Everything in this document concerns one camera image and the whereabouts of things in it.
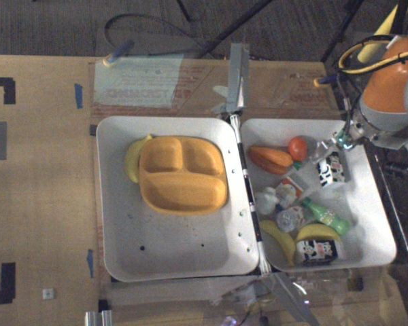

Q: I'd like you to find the white and orange carton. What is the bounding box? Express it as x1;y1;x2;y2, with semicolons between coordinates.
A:
275;177;305;210

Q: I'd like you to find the yellow banana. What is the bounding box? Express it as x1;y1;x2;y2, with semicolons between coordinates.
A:
259;219;296;268
294;223;343;244
124;134;154;184

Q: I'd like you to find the green bottle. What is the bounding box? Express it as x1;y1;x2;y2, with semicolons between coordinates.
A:
301;197;351;236

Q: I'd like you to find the red tomato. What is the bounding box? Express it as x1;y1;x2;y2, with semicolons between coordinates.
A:
288;136;309;162

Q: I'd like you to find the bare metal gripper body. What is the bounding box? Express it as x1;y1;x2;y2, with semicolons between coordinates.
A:
332;119;384;150

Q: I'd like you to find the thin black and white rod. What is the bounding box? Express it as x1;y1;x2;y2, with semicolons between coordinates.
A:
229;113;271;274

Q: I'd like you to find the orange carrot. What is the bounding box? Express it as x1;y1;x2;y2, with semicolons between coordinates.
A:
247;145;303;177

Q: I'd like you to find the orange divided plate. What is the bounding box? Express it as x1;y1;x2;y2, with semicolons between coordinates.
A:
138;135;229;216

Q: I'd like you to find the white plastic tray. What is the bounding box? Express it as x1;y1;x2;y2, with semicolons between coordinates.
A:
239;117;398;274
95;115;261;283

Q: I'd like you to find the white rounded toy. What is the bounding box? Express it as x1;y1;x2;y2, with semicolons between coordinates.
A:
254;186;280;216

